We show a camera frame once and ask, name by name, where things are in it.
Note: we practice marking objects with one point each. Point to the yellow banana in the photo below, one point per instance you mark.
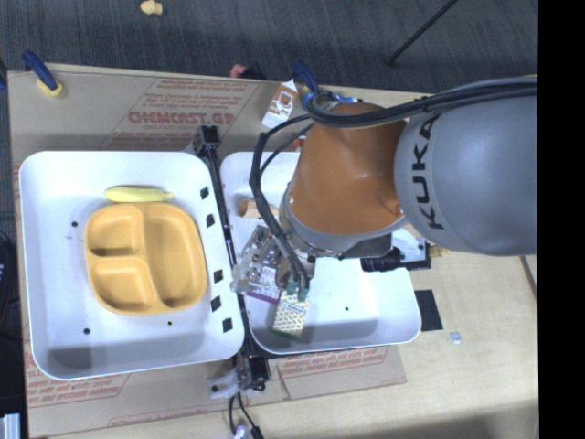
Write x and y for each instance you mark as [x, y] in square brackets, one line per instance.
[137, 194]

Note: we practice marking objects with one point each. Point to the purple and white packet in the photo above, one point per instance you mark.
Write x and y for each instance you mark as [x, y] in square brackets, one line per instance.
[265, 291]

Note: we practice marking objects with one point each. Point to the white plastic tray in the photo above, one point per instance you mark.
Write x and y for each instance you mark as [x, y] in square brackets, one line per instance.
[55, 254]
[356, 300]

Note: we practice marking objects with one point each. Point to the brown cardboard board red print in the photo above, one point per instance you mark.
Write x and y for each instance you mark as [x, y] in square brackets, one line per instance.
[114, 108]

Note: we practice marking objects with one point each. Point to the tan toy food piece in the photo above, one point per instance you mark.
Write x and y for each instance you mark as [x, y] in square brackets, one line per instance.
[151, 7]

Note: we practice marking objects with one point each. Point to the white and orange carton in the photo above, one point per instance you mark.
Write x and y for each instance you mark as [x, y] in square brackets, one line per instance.
[279, 105]

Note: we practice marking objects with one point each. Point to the clear plastic bottle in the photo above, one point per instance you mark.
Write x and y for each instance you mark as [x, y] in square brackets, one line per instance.
[240, 277]

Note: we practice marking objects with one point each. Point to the tan bread piece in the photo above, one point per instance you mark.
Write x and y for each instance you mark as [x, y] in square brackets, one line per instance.
[247, 208]

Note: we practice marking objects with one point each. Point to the thin black rod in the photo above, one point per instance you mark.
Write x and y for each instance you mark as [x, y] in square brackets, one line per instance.
[225, 227]

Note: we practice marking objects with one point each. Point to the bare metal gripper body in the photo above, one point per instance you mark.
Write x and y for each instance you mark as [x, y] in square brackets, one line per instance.
[267, 249]

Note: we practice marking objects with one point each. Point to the orange divided plate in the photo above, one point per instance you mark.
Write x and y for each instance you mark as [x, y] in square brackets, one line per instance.
[146, 254]

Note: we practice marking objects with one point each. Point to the small white block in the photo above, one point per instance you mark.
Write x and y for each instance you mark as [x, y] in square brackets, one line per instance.
[455, 338]

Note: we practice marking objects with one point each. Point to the yellow patterned packet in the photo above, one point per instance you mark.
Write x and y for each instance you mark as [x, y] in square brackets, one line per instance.
[289, 316]

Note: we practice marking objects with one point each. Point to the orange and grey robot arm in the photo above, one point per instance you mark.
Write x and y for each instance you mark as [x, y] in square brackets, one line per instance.
[356, 172]

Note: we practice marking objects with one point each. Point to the black cylinder on white bracket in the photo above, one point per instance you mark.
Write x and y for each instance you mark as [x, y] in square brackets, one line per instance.
[381, 263]

